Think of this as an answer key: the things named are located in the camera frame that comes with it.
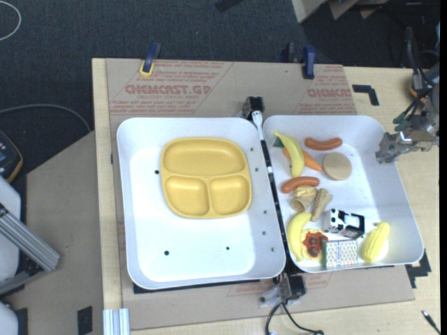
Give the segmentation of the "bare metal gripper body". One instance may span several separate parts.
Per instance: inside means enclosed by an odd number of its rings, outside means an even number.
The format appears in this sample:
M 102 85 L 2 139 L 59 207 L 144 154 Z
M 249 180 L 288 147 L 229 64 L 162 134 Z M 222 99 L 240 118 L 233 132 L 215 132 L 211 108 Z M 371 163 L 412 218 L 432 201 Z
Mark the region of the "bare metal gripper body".
M 439 146 L 439 114 L 423 110 L 410 118 L 408 124 L 400 131 L 400 139 L 413 151 L 429 151 Z

